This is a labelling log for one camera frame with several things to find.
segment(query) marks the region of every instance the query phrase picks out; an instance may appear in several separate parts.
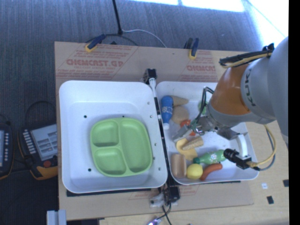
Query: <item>wooden table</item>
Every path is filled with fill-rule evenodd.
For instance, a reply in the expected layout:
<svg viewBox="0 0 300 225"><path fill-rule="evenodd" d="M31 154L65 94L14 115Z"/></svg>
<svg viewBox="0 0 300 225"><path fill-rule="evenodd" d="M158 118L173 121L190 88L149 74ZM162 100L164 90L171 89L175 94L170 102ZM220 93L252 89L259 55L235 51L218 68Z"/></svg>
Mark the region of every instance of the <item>wooden table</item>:
<svg viewBox="0 0 300 225"><path fill-rule="evenodd" d="M198 50L197 60L192 61L185 49L99 45L95 51L96 53L91 55L84 52L84 44L55 43L59 141L58 91L64 81L136 81L142 77L145 68L157 68L157 82L216 82L224 72L218 60L241 53ZM264 127L254 123L246 125L257 160L264 160L271 153L271 145ZM168 215L172 224L289 224L288 150L277 122L270 123L269 128L277 142L276 161L270 169L260 172L254 180L194 187L197 190L194 191L194 196L183 196L178 200L178 206L173 206ZM59 202L60 209L66 210L67 220L105 218L99 221L101 225L142 225L147 224L155 216L162 215L161 208L149 208L149 196L155 195L154 191L148 194L138 192L67 196L61 177L60 142L58 145ZM166 218L163 218L161 224L168 224Z"/></svg>

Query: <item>gray carpet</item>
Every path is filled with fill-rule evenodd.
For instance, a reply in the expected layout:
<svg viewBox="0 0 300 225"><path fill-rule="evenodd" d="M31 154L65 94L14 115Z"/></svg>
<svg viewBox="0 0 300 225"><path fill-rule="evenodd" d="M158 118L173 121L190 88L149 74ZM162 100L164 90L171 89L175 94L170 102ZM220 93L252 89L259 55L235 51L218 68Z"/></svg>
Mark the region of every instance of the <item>gray carpet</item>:
<svg viewBox="0 0 300 225"><path fill-rule="evenodd" d="M257 51L255 27L247 12L226 12L156 3L116 0L122 29L156 34L167 47L183 48L189 38L199 49ZM0 0L0 113L11 122L15 142L13 172L0 180L0 225L46 224L57 210L57 178L35 180L21 163L17 130L25 122L48 121L55 114L39 100L55 104L54 42L85 42L118 31L111 0ZM103 43L162 47L144 32L108 36Z"/></svg>

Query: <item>yellow ball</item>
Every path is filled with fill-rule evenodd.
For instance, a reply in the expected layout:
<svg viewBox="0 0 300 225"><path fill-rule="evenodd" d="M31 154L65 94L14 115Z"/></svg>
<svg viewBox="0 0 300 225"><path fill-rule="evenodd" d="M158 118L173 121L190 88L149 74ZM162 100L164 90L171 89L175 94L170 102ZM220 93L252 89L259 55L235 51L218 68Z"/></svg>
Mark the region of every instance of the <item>yellow ball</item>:
<svg viewBox="0 0 300 225"><path fill-rule="evenodd" d="M193 163L187 167L187 178L199 179L203 174L203 168L200 164Z"/></svg>

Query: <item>blue clamp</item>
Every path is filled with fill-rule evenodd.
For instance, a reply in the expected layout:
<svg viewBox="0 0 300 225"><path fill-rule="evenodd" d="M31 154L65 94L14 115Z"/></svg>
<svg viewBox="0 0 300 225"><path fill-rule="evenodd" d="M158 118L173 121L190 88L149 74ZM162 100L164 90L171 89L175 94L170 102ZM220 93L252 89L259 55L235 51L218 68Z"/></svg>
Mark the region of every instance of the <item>blue clamp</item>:
<svg viewBox="0 0 300 225"><path fill-rule="evenodd" d="M94 38L89 44L85 46L85 50L90 53L91 51L95 50L97 48L97 44L101 43L102 40L106 38L105 34L101 34L100 36Z"/></svg>
<svg viewBox="0 0 300 225"><path fill-rule="evenodd" d="M189 51L189 54L188 54L188 57L191 59L191 60L194 60L196 58L196 53L197 53L197 50L198 50L198 45L199 45L199 38L196 38L195 39L195 42L193 44L193 47L192 49Z"/></svg>

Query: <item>toy sausage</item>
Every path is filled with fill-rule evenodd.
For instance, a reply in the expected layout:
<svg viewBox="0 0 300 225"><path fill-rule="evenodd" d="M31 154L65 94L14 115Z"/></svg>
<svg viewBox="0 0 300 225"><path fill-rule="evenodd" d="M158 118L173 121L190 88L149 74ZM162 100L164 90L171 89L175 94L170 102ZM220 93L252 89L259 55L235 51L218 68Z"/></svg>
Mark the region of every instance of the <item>toy sausage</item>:
<svg viewBox="0 0 300 225"><path fill-rule="evenodd" d="M206 177L208 176L208 174L210 174L213 171L221 170L222 168L223 168L223 165L221 163L214 163L214 164L207 166L203 170L203 174L200 177L200 180L204 181L206 179Z"/></svg>

